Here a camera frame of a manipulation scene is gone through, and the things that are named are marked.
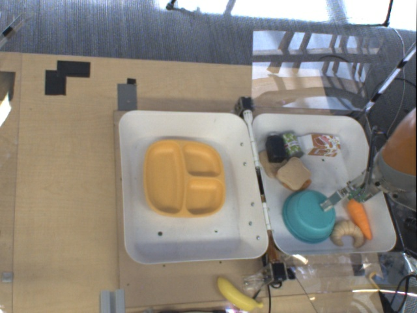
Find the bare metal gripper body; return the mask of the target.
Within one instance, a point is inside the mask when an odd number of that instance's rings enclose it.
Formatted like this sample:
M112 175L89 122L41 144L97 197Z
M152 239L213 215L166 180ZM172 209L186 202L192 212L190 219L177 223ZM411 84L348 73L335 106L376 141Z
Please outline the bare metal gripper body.
M381 185L380 181L374 180L372 175L365 171L358 177L347 182L346 200L356 200L357 202L366 202L376 196L378 193L387 193L387 190Z

